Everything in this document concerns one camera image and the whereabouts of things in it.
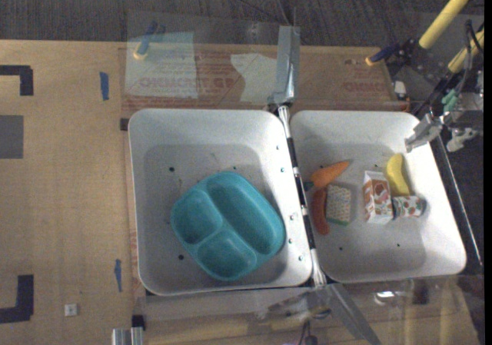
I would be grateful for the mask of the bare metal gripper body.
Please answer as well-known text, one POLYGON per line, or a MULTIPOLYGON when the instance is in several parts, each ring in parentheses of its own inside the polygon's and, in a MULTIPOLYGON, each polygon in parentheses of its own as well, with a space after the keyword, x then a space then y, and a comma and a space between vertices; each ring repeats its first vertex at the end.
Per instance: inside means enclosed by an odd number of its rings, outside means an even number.
POLYGON ((449 128, 483 128, 484 97, 474 92, 450 91, 442 100, 443 123, 449 128))

